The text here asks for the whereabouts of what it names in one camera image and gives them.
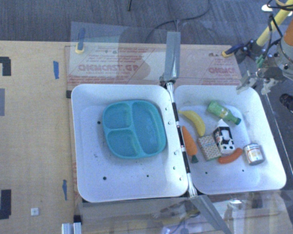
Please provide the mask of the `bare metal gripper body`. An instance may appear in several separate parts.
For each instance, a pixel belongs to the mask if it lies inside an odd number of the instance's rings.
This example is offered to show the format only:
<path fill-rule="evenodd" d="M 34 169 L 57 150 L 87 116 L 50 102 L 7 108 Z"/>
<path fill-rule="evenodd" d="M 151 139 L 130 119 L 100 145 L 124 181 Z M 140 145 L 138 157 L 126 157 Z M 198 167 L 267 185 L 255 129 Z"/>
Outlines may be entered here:
<path fill-rule="evenodd" d="M 260 56 L 256 60 L 257 73 L 259 78 L 293 81 L 293 61 L 281 56 Z"/>

